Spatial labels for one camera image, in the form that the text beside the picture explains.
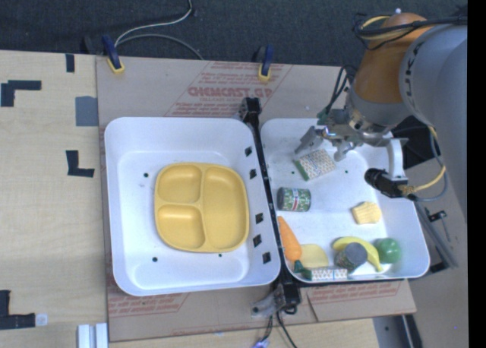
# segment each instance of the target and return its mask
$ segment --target banana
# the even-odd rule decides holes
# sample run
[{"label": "banana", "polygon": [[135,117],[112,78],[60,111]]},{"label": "banana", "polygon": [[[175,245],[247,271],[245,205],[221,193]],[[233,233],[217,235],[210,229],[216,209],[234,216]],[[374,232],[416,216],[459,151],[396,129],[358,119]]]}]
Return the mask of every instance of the banana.
[{"label": "banana", "polygon": [[374,245],[372,245],[370,242],[367,242],[366,240],[354,236],[339,237],[333,243],[333,249],[338,252],[342,251],[350,242],[359,242],[361,245],[363,245],[364,249],[366,249],[366,252],[368,253],[368,261],[372,265],[374,265],[378,272],[383,271],[383,268],[380,264],[380,256],[378,254],[378,250]]}]

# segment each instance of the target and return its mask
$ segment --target green ball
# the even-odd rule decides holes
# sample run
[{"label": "green ball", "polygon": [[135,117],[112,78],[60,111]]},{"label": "green ball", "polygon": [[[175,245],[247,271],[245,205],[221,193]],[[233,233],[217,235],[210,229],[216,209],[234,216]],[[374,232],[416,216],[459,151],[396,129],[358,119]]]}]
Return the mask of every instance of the green ball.
[{"label": "green ball", "polygon": [[391,239],[390,237],[378,239],[374,243],[374,246],[378,250],[380,263],[396,263],[402,258],[402,248],[395,239]]}]

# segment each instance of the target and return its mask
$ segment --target blue clamp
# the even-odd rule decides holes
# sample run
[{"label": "blue clamp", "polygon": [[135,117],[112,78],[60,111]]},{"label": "blue clamp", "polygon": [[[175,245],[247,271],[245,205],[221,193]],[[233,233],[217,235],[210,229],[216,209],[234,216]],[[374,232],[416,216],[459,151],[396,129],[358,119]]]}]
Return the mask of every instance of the blue clamp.
[{"label": "blue clamp", "polygon": [[108,35],[103,35],[101,36],[101,40],[105,46],[105,51],[108,56],[106,61],[108,62],[109,67],[115,74],[122,73],[125,70],[125,66],[116,52],[115,44],[113,43],[111,37]]},{"label": "blue clamp", "polygon": [[269,44],[265,48],[264,60],[258,68],[258,78],[261,81],[267,82],[270,80],[270,65],[272,64],[273,47]]}]

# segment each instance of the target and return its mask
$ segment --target cardboard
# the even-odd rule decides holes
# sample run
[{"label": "cardboard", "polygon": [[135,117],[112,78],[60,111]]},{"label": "cardboard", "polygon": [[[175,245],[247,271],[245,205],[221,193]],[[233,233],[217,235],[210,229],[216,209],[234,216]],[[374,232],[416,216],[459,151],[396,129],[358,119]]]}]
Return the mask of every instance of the cardboard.
[{"label": "cardboard", "polygon": [[[270,286],[146,297],[129,296],[116,286],[103,134],[110,121],[123,116],[233,117],[247,96],[260,98],[262,124],[273,118],[313,118],[329,102],[339,68],[272,65],[270,81],[262,82],[255,63],[128,57],[123,62],[125,72],[113,74],[106,58],[96,58],[110,341],[266,327],[267,319],[251,317],[251,306],[270,293]],[[406,280],[306,287],[301,297],[297,313],[285,315],[285,323],[415,311]]]}]

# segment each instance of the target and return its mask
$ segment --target black hole in tray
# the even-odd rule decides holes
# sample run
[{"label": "black hole in tray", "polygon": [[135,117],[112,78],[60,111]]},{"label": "black hole in tray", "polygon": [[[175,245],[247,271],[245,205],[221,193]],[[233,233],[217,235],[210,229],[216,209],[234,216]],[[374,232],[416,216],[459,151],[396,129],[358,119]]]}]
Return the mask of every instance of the black hole in tray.
[{"label": "black hole in tray", "polygon": [[270,260],[272,260],[272,258],[270,257],[270,253],[269,252],[265,252],[263,255],[262,255],[263,259],[264,259],[264,264],[265,263],[268,263]]},{"label": "black hole in tray", "polygon": [[256,235],[253,238],[253,246],[256,248],[259,244],[261,244],[261,235]]}]

